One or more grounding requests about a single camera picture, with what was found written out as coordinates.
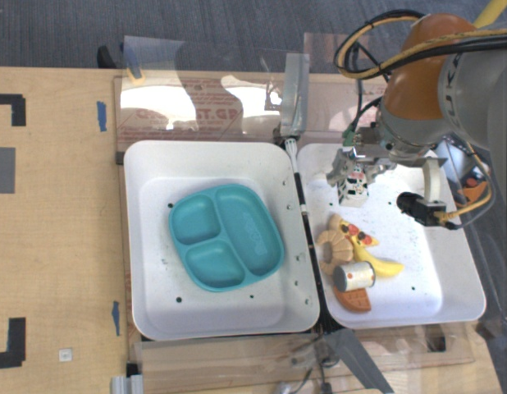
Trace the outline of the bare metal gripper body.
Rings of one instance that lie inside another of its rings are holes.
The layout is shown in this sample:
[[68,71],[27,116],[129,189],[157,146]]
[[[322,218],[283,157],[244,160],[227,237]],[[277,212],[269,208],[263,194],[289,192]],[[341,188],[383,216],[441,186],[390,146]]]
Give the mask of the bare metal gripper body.
[[408,139],[385,126],[358,126],[354,131],[355,153],[372,165],[399,164],[418,167],[419,159],[431,147],[431,141],[421,137]]

